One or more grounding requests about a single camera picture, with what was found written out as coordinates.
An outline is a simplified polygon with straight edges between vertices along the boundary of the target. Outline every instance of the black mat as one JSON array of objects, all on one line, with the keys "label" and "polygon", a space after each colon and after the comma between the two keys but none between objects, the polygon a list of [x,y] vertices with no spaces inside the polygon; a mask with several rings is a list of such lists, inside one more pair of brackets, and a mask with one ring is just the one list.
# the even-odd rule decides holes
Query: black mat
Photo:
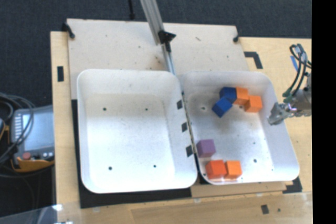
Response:
[{"label": "black mat", "polygon": [[89,191],[83,184],[80,176],[80,155],[78,141],[78,118],[77,118],[77,100],[72,100],[73,131],[75,134],[76,161],[78,174],[78,189],[80,197],[80,207],[97,207],[116,204],[126,204],[134,202],[160,201],[191,197],[190,188],[157,190],[157,191],[139,191],[134,193],[116,193],[116,194],[95,194]]}]

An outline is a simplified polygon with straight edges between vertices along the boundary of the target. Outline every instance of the orange block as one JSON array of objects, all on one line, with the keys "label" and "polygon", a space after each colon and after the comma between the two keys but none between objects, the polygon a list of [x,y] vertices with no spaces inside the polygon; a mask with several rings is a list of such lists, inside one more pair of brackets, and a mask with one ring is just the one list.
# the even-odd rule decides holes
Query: orange block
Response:
[{"label": "orange block", "polygon": [[262,107],[261,97],[257,95],[250,95],[248,102],[244,105],[246,112],[258,112]]},{"label": "orange block", "polygon": [[220,179],[226,176],[227,171],[222,159],[210,161],[205,165],[206,173],[209,179]]},{"label": "orange block", "polygon": [[244,105],[248,102],[248,90],[245,88],[236,87],[237,99],[233,104]]},{"label": "orange block", "polygon": [[243,174],[240,161],[226,161],[225,167],[227,170],[227,174],[225,176],[226,179],[236,179]]}]

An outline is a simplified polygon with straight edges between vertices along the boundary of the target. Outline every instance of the blue block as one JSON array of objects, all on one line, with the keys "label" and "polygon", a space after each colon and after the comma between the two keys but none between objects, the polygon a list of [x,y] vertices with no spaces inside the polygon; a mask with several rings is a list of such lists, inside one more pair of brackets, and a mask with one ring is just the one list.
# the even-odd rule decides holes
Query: blue block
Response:
[{"label": "blue block", "polygon": [[217,103],[215,103],[215,105],[212,107],[212,110],[217,114],[217,116],[221,118],[230,108],[232,108],[232,104],[225,97],[223,97]]},{"label": "blue block", "polygon": [[231,104],[233,104],[237,99],[237,91],[236,88],[232,87],[224,87],[219,92],[220,98],[225,97]]}]

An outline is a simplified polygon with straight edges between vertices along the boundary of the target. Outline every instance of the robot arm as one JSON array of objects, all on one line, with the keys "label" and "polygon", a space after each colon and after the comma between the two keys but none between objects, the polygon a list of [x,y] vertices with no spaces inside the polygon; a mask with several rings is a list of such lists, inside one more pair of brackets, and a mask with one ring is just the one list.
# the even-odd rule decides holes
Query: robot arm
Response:
[{"label": "robot arm", "polygon": [[[311,116],[311,72],[306,72],[307,68],[311,69],[311,62],[308,61],[307,54],[300,44],[292,45],[290,50],[295,57],[294,50],[298,54],[296,57],[299,60],[298,73],[291,87],[283,93],[282,96],[285,97],[283,103],[274,104],[271,115],[267,119],[270,125],[279,124],[286,118]],[[299,84],[293,90],[300,74]],[[307,83],[303,89],[300,89],[304,77],[307,77]]]}]

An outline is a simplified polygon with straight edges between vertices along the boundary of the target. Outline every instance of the purple block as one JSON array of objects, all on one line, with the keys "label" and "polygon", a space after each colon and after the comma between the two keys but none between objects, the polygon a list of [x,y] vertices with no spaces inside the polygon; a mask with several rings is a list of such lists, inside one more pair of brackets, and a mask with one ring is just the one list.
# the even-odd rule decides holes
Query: purple block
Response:
[{"label": "purple block", "polygon": [[211,157],[216,153],[215,143],[212,139],[200,140],[196,147],[199,158]]}]

